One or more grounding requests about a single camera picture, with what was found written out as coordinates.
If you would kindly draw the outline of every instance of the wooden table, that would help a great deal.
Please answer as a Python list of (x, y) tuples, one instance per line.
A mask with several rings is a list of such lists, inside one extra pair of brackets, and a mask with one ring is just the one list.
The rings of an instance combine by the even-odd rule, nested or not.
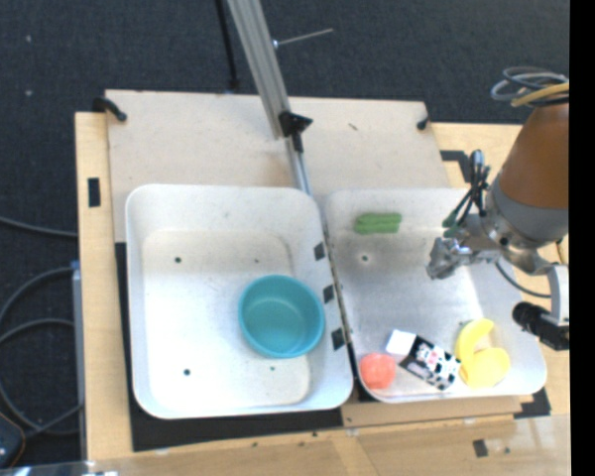
[[(333, 430), (222, 440), (148, 452), (131, 442), (126, 369), (114, 255), (107, 116), (75, 115), (85, 381), (85, 456), (92, 470), (121, 474), (566, 474), (570, 467), (568, 353), (542, 346), (552, 415), (514, 419), (532, 397), (391, 406), (349, 401), (353, 423)], [(439, 150), (484, 150), (498, 171), (520, 126), (432, 124)], [(464, 185), (456, 163), (449, 181)], [(88, 179), (99, 179), (100, 204), (88, 207)], [(568, 259), (568, 247), (561, 249)], [(559, 249), (545, 250), (560, 260)], [(520, 282), (545, 290), (543, 279)]]

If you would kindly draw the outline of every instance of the black clamp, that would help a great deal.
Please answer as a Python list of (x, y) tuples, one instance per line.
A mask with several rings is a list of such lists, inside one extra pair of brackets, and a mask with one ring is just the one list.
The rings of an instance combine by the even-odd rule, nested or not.
[(117, 104), (115, 104), (112, 100), (106, 97), (95, 97), (92, 100), (92, 111), (95, 113), (105, 113), (110, 111), (117, 120), (120, 122), (125, 122), (128, 119), (128, 115), (121, 111)]
[(280, 126), (282, 127), (282, 132), (286, 138), (291, 136), (296, 152), (303, 153), (304, 146), (301, 141), (301, 133), (311, 123), (313, 123), (313, 121), (310, 118), (296, 115), (291, 111), (284, 111), (280, 114)]

